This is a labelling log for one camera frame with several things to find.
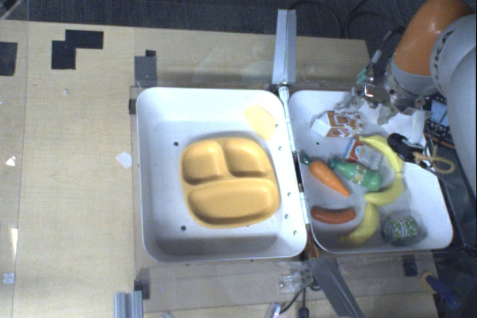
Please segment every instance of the clear acrylic panel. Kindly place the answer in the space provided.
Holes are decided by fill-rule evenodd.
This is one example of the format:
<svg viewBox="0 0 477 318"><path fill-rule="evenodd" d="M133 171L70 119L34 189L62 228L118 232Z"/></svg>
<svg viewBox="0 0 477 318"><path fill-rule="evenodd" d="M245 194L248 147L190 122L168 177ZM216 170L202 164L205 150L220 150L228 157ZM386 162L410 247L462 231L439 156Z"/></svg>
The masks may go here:
<svg viewBox="0 0 477 318"><path fill-rule="evenodd" d="M19 235L31 0L0 2L0 316L10 317Z"/></svg>
<svg viewBox="0 0 477 318"><path fill-rule="evenodd" d="M148 87L271 89L275 35L138 28L131 105ZM349 89L365 66L361 41L297 38L295 89ZM131 109L136 287L147 296L145 312L269 303L281 295L277 277L290 270L280 259L165 264L142 243L137 118Z"/></svg>

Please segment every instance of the toy banana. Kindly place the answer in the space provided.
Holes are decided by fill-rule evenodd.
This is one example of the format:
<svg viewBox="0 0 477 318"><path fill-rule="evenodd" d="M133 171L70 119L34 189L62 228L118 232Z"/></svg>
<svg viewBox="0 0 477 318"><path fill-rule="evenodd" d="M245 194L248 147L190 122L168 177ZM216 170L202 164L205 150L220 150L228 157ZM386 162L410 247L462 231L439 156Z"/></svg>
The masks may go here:
<svg viewBox="0 0 477 318"><path fill-rule="evenodd" d="M392 203L402 194L402 191L404 190L401 177L401 173L396 174L396 179L390 186L380 192L369 192L365 194L364 199L378 207Z"/></svg>
<svg viewBox="0 0 477 318"><path fill-rule="evenodd" d="M373 204L368 203L364 208L364 217L361 224L351 233L341 236L340 241L351 245L363 244L374 235L378 226L378 220L378 209Z"/></svg>
<svg viewBox="0 0 477 318"><path fill-rule="evenodd" d="M402 171L403 160L398 157L397 153L389 147L388 141L384 136L360 136L358 138L361 142L370 145L372 148L375 148L381 151L387 158L389 164L396 173Z"/></svg>

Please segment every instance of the wooden table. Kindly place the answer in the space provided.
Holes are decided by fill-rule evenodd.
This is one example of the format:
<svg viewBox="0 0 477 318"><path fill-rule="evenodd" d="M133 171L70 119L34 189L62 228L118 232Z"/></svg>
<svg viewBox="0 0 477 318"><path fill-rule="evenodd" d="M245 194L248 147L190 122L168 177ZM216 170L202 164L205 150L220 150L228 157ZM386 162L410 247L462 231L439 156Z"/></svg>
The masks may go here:
<svg viewBox="0 0 477 318"><path fill-rule="evenodd" d="M21 44L18 53L28 54L28 76L16 74L27 76L27 96L13 316L111 317L115 292L131 292L136 276L132 170L116 160L120 153L131 153L128 102L134 56L144 56L146 49L156 51L162 85L199 83L217 73L232 82L243 81L249 73L270 71L274 36L2 23L6 23L2 28L8 26L3 31L28 30L28 45ZM52 70L51 41L64 40L66 29L103 31L104 47L77 49L75 70ZM346 89L368 60L362 41L304 37L297 41L301 78L319 80L324 89ZM402 269L389 267L386 261L381 260L385 264L381 266L341 265L352 291L366 285L357 295L364 313L436 317L433 298L419 280L403 284ZM428 256L417 261L433 266ZM379 274L373 268L391 270ZM309 307L317 308L319 317L333 317L319 294L309 297ZM207 305L211 308L189 310L188 296L179 289L170 290L168 298L174 303L163 305L164 310L173 307L174 317L196 318L263 318L269 302L264 296L254 305L211 303ZM293 316L292 310L285 315Z"/></svg>

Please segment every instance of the carrot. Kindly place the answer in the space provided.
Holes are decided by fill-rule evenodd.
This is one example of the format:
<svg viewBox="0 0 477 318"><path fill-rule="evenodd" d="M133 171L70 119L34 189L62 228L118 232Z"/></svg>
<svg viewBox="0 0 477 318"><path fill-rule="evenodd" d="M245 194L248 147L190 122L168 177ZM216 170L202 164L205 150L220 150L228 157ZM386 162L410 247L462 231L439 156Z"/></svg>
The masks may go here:
<svg viewBox="0 0 477 318"><path fill-rule="evenodd" d="M336 176L333 170L326 165L326 163L320 160L315 160L310 164L310 172L324 185L333 188L335 191L343 194L344 196L348 197L350 195L350 192Z"/></svg>
<svg viewBox="0 0 477 318"><path fill-rule="evenodd" d="M348 209L323 209L318 206L312 207L312 217L316 221L328 224L344 224L356 218L356 212Z"/></svg>

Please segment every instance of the black cable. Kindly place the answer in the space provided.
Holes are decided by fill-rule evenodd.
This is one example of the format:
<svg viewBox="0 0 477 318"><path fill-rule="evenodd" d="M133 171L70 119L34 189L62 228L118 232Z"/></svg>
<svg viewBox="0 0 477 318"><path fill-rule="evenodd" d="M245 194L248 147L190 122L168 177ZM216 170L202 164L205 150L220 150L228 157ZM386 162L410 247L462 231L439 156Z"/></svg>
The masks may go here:
<svg viewBox="0 0 477 318"><path fill-rule="evenodd" d="M348 20L348 23L347 23L347 32L346 32L346 36L347 38L349 39L350 38L350 26L351 26L351 23L354 22L358 17L360 16L376 16L376 17L379 17L379 18L382 18L382 19L386 19L388 20L388 22L390 24L396 24L396 22L389 16L386 16L386 15L383 15L382 13L377 13L377 12L373 12L373 11L362 11L362 12L357 12L355 13L354 15L352 15L350 17L350 19Z"/></svg>
<svg viewBox="0 0 477 318"><path fill-rule="evenodd" d="M371 57L371 61L366 65L366 67L359 72L358 77L356 78L356 83L363 84L364 81L366 80L366 77L368 76L369 71L371 68L374 70L374 75L383 75L386 66L384 65L378 65L379 59L381 58L382 51L385 48L385 46L388 44L389 40L391 40L391 37L396 35L396 34L403 34L405 31L404 27L399 26L397 28L394 28L392 31L388 31L386 35L382 38L381 45L379 46L378 49L374 52L374 55Z"/></svg>
<svg viewBox="0 0 477 318"><path fill-rule="evenodd" d="M298 309L298 318L309 318L310 317L310 310L303 306L302 308Z"/></svg>
<svg viewBox="0 0 477 318"><path fill-rule="evenodd" d="M350 24L351 21L354 20L353 15L355 12L366 2L367 0L361 0L351 11L348 13L348 16L344 20L344 38L349 39L350 38Z"/></svg>
<svg viewBox="0 0 477 318"><path fill-rule="evenodd" d="M283 306L282 308L280 308L280 313L285 313L289 308L291 308L291 306L295 303L295 301L298 299L298 297L300 296L300 294L303 293L303 308L305 308L305 297L306 297L306 288L310 288L312 289L313 291L319 291L321 290L321 286L316 282L315 279L313 279L313 281L309 282L307 285L301 287L296 293L295 295L293 296L293 298L291 299L291 301L289 303L287 303L285 306Z"/></svg>
<svg viewBox="0 0 477 318"><path fill-rule="evenodd" d="M336 16L336 14L329 8L326 4L320 3L319 1L314 1L314 0L299 0L293 3L290 7L288 7L289 10L296 10L297 7L303 4L313 4L317 5L318 7L323 8L324 10L328 11L328 13L332 16L332 18L335 20L336 25L338 26L338 36L341 37L343 34L343 27L341 26L341 23Z"/></svg>
<svg viewBox="0 0 477 318"><path fill-rule="evenodd" d="M293 296L293 298L291 299L291 301L286 304L285 306L283 306L283 308L280 309L280 314L281 313L285 313L289 308L291 308L291 306L293 306L293 304L295 303L295 301L298 299L298 297L300 296L300 294L308 287L308 285L302 287L299 291L297 291L295 293L295 295Z"/></svg>

